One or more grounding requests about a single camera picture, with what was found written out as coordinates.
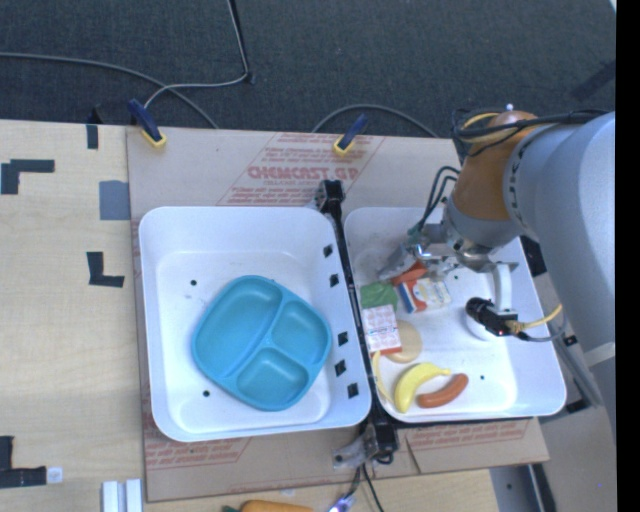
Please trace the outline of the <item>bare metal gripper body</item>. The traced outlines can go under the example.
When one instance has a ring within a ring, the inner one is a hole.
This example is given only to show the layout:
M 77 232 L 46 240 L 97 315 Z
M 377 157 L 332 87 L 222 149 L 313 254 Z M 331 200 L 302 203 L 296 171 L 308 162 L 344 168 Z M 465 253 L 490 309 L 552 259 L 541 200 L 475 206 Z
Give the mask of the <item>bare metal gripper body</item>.
M 408 232 L 408 248 L 418 259 L 454 258 L 477 273 L 489 273 L 498 263 L 491 259 L 519 235 L 512 222 L 440 222 L 414 225 Z

